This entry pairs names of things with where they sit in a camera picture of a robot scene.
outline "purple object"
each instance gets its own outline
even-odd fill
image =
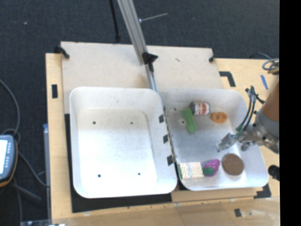
[[[213,177],[217,173],[220,164],[221,161],[218,159],[208,161],[203,167],[204,175],[207,177]]]

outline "aluminum rail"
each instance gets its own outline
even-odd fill
[[[117,0],[120,7],[123,19],[125,21],[127,31],[134,46],[136,55],[140,65],[147,64],[143,59],[143,54],[148,53],[143,32],[140,26],[140,21],[133,3],[133,0]],[[158,91],[154,72],[150,70],[149,66],[145,66],[150,87],[154,91]]]

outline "handheld device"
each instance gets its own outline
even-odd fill
[[[17,164],[17,145],[12,135],[0,135],[0,187],[13,178]]]

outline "food can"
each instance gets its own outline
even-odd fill
[[[210,104],[208,102],[191,102],[189,107],[193,115],[208,115],[210,113]]]

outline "round brown object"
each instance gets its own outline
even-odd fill
[[[230,175],[239,175],[244,170],[243,161],[235,154],[228,153],[222,158],[222,167]]]
[[[225,123],[228,119],[228,116],[225,112],[214,112],[210,115],[211,119],[219,124]]]

